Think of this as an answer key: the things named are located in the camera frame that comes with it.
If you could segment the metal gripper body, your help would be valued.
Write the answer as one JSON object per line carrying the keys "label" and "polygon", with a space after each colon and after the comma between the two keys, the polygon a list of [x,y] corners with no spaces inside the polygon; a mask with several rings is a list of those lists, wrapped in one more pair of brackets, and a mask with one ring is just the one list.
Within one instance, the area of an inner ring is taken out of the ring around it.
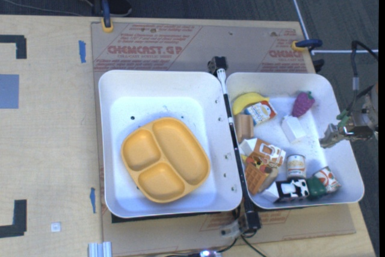
{"label": "metal gripper body", "polygon": [[378,140],[378,93],[365,95],[360,110],[351,113],[345,125],[345,135],[351,141]]}

